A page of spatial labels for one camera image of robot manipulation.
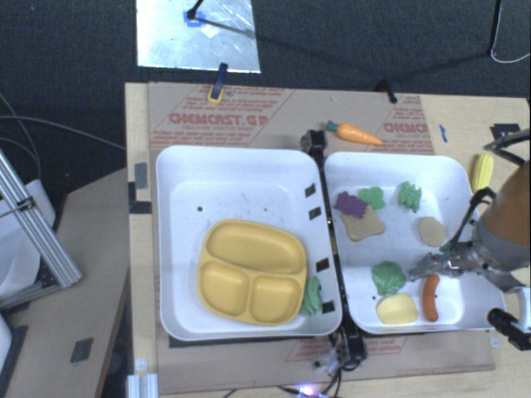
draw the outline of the yellow plate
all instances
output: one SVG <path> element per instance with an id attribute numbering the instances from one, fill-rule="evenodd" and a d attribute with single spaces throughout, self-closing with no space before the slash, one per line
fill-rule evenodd
<path id="1" fill-rule="evenodd" d="M 199 296 L 224 317 L 285 324 L 300 310 L 306 265 L 304 247 L 287 231 L 251 221 L 220 221 L 202 245 Z"/>

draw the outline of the green leaf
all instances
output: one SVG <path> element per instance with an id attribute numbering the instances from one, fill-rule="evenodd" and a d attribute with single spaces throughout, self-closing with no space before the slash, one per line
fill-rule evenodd
<path id="1" fill-rule="evenodd" d="M 374 265 L 372 272 L 379 295 L 395 294 L 406 284 L 406 276 L 396 262 L 384 261 Z"/>
<path id="2" fill-rule="evenodd" d="M 360 189 L 358 197 L 368 203 L 373 209 L 382 209 L 385 207 L 383 201 L 383 190 L 380 187 L 371 187 L 369 189 Z"/>
<path id="3" fill-rule="evenodd" d="M 314 315 L 323 310 L 323 303 L 319 296 L 319 279 L 312 277 L 306 281 L 306 287 L 304 288 L 304 299 L 300 307 L 300 312 L 306 317 Z"/>
<path id="4" fill-rule="evenodd" d="M 410 182 L 404 182 L 400 187 L 400 192 L 398 193 L 398 203 L 412 209 L 413 212 L 417 212 L 421 201 L 421 196 L 422 189 L 420 187 L 415 188 L 414 184 L 411 184 Z"/>

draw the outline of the toy sausage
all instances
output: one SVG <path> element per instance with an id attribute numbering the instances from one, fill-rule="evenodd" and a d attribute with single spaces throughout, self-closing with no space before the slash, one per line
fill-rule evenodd
<path id="1" fill-rule="evenodd" d="M 437 274 L 430 274 L 424 283 L 422 290 L 422 307 L 424 308 L 424 315 L 430 322 L 436 322 L 439 319 L 439 313 L 435 306 L 435 290 L 439 284 L 439 276 Z"/>

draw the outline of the toy carrot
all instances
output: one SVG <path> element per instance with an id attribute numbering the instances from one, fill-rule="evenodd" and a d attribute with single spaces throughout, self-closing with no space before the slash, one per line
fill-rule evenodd
<path id="1" fill-rule="evenodd" d="M 377 146 L 382 144 L 382 140 L 380 140 L 378 137 L 374 137 L 367 131 L 363 131 L 362 129 L 354 127 L 351 124 L 341 123 L 337 125 L 336 123 L 329 121 L 329 123 L 326 124 L 326 129 L 328 131 L 336 131 L 339 138 L 348 140 L 349 142 L 375 144 Z"/>

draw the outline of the wire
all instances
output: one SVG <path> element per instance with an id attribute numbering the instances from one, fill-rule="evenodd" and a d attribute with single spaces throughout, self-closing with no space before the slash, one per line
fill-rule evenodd
<path id="1" fill-rule="evenodd" d="M 3 120 L 6 120 L 6 121 L 9 121 L 9 120 L 23 120 L 23 121 L 30 121 L 30 122 L 37 123 L 37 124 L 44 124 L 44 125 L 48 125 L 49 127 L 53 127 L 55 129 L 63 129 L 65 131 L 68 131 L 69 133 L 79 134 L 80 136 L 83 136 L 83 137 L 86 137 L 86 138 L 90 138 L 92 140 L 95 140 L 96 142 L 107 144 L 108 146 L 111 146 L 113 148 L 117 148 L 119 150 L 125 150 L 125 147 L 121 146 L 120 144 L 110 142 L 109 140 L 105 140 L 104 138 L 97 137 L 95 135 L 86 133 L 85 131 L 81 131 L 79 129 L 73 129 L 72 127 L 68 127 L 68 126 L 63 125 L 63 124 L 53 123 L 53 122 L 47 121 L 45 119 L 33 118 L 33 117 L 29 117 L 29 116 L 2 116 L 2 117 L 0 117 L 0 121 L 3 121 Z"/>
<path id="2" fill-rule="evenodd" d="M 341 369 L 338 369 L 335 376 L 332 378 L 330 383 L 321 391 L 322 394 L 328 394 L 328 392 L 334 387 L 337 381 L 340 378 Z"/>
<path id="3" fill-rule="evenodd" d="M 513 144 L 520 143 L 525 140 L 529 140 L 529 129 L 521 130 L 516 133 L 510 133 L 497 138 L 494 142 L 486 144 L 483 149 L 490 150 L 503 159 L 507 159 L 518 166 L 522 166 L 525 164 L 525 161 L 520 156 L 504 150 L 504 148 L 508 148 Z"/>
<path id="4" fill-rule="evenodd" d="M 24 125 L 24 123 L 21 121 L 21 117 L 18 116 L 17 112 L 15 112 L 15 109 L 9 104 L 9 102 L 7 101 L 7 99 L 4 97 L 4 95 L 2 94 L 2 92 L 0 91 L 0 100 L 2 100 L 2 102 L 6 105 L 7 109 L 9 110 L 9 112 L 11 113 L 11 115 L 13 117 L 15 117 L 15 119 L 17 120 L 17 123 L 19 125 L 19 127 L 21 128 L 22 132 L 26 135 L 26 138 L 27 138 L 27 141 L 30 143 L 30 145 L 32 146 L 32 149 L 33 149 L 33 156 L 35 157 L 35 160 L 37 162 L 37 177 L 38 178 L 41 178 L 41 175 L 42 175 L 42 170 L 41 170 L 41 157 L 39 156 L 39 151 L 37 150 L 37 146 L 35 145 L 35 142 L 33 141 L 33 138 L 32 136 L 29 134 L 29 132 L 27 131 L 26 129 L 26 126 Z"/>
<path id="5" fill-rule="evenodd" d="M 229 393 L 227 393 L 225 396 L 223 396 L 223 398 L 229 398 L 229 396 L 231 396 L 234 392 L 238 391 L 237 389 L 233 389 L 232 391 L 230 391 Z"/>
<path id="6" fill-rule="evenodd" d="M 23 150 L 24 152 L 27 153 L 27 155 L 33 159 L 33 162 L 37 165 L 37 168 L 39 167 L 39 161 L 37 159 L 37 157 L 33 154 L 33 152 L 28 149 L 26 146 L 24 146 L 23 144 L 20 144 L 19 142 L 16 142 L 14 140 L 11 140 L 10 138 L 4 138 L 4 137 L 0 137 L 0 142 L 4 142 L 4 143 L 9 143 L 13 146 L 16 146 L 18 148 L 20 148 L 21 150 Z"/>
<path id="7" fill-rule="evenodd" d="M 334 398 L 338 398 L 339 388 L 341 387 L 341 373 L 342 372 L 343 372 L 342 370 L 339 370 L 338 385 L 335 387 Z"/>
<path id="8" fill-rule="evenodd" d="M 353 366 L 347 363 L 343 366 L 343 371 L 354 371 L 358 368 L 358 366 L 359 366 L 359 362 L 355 362 Z"/>
<path id="9" fill-rule="evenodd" d="M 465 229 L 466 223 L 468 222 L 468 220 L 472 216 L 472 213 L 474 212 L 474 209 L 482 202 L 483 203 L 488 203 L 487 201 L 483 200 L 483 198 L 487 197 L 487 196 L 494 200 L 494 198 L 496 197 L 496 193 L 494 193 L 492 191 L 492 189 L 486 187 L 484 189 L 478 190 L 474 194 L 474 196 L 470 199 L 470 206 L 469 206 L 465 216 L 463 217 L 463 220 L 461 222 L 459 230 L 457 230 L 457 232 L 454 234 L 454 237 L 452 237 L 451 240 L 443 246 L 443 248 L 449 247 L 447 250 L 454 250 L 455 249 L 455 246 L 457 245 L 457 242 L 459 241 L 461 233 Z"/>
<path id="10" fill-rule="evenodd" d="M 278 388 L 279 388 L 281 391 L 287 392 L 288 394 L 292 394 L 292 395 L 298 395 L 298 394 L 299 394 L 299 391 L 297 391 L 297 390 L 294 389 L 294 388 L 288 388 L 288 387 L 286 387 L 286 386 L 278 386 Z"/>
<path id="11" fill-rule="evenodd" d="M 516 63 L 516 62 L 523 61 L 525 58 L 529 57 L 531 55 L 531 53 L 528 53 L 527 55 L 519 57 L 518 59 L 513 59 L 512 61 L 502 61 L 501 59 L 498 59 L 496 57 L 496 50 L 494 48 L 496 47 L 496 41 L 498 40 L 498 30 L 499 30 L 499 21 L 501 20 L 501 11 L 502 11 L 502 8 L 501 8 L 501 5 L 500 5 L 499 11 L 498 11 L 498 21 L 496 22 L 496 33 L 494 34 L 494 40 L 493 40 L 493 43 L 492 43 L 492 47 L 490 48 L 490 57 L 495 62 L 505 63 L 505 64 Z"/>

